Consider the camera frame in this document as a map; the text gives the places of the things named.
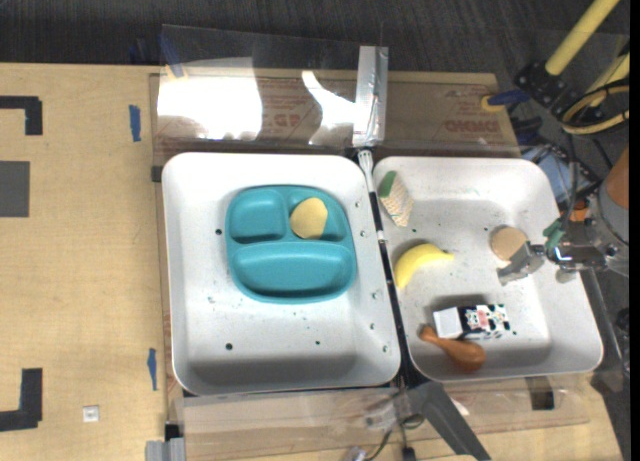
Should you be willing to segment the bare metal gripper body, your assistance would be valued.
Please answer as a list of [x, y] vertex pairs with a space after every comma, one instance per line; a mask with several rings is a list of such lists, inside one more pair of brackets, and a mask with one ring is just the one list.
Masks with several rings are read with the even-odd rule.
[[543, 231], [547, 258], [564, 271], [626, 272], [626, 243], [596, 226], [549, 226]]

